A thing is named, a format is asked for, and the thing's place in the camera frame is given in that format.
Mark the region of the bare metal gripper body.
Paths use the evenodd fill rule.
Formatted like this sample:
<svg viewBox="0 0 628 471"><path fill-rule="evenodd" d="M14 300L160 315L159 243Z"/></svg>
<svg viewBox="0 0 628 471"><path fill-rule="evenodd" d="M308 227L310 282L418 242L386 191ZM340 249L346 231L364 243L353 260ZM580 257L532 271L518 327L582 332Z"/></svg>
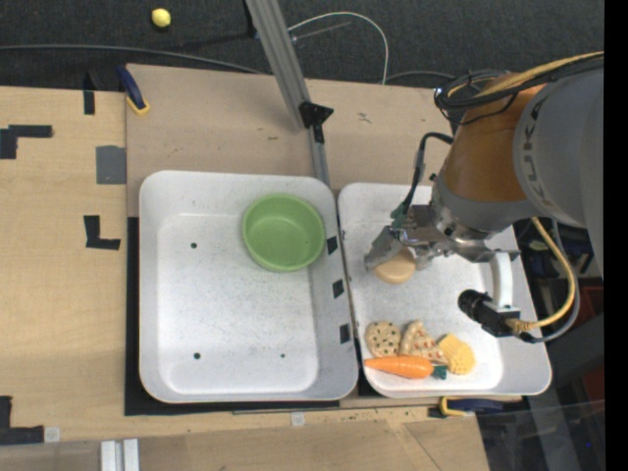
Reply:
<svg viewBox="0 0 628 471"><path fill-rule="evenodd" d="M432 204L409 206L397 230L402 245L413 247L428 259L455 254L472 263L488 263L499 253L505 253L514 261L520 254L518 249L487 246L487 241L495 235L466 227L447 208Z"/></svg>

